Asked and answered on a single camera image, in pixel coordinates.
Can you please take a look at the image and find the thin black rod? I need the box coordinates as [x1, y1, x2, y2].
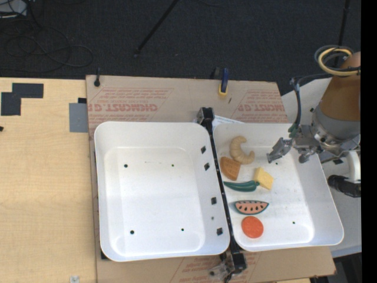
[205, 119, 242, 256]

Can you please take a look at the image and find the orange round toy slice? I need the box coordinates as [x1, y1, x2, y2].
[241, 215, 264, 239]

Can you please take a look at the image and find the brown cardboard board red print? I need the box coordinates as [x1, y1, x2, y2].
[85, 74, 337, 283]

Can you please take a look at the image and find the yellow toy cheese wedge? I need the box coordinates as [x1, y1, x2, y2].
[253, 166, 275, 191]

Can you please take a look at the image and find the white plastic tray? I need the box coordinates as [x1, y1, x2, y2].
[212, 122, 345, 252]
[94, 121, 231, 262]

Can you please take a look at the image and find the black block with thin wires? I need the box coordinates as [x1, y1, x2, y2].
[196, 107, 216, 126]
[229, 251, 248, 274]

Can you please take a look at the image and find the green toy chili pepper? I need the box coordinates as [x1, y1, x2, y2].
[223, 180, 261, 193]

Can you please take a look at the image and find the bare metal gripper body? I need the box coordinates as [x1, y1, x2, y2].
[291, 124, 361, 157]

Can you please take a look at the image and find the orange-brown toy waffle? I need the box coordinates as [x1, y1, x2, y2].
[219, 156, 242, 182]

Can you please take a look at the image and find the black cylinder on white bracket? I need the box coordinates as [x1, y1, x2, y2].
[327, 150, 362, 199]

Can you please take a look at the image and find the beige toy croissant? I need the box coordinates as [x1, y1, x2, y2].
[229, 136, 256, 165]

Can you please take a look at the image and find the white printed paper slip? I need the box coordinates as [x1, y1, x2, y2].
[213, 115, 245, 126]

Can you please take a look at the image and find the toy watermelon slice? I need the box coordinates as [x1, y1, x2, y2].
[234, 200, 270, 216]

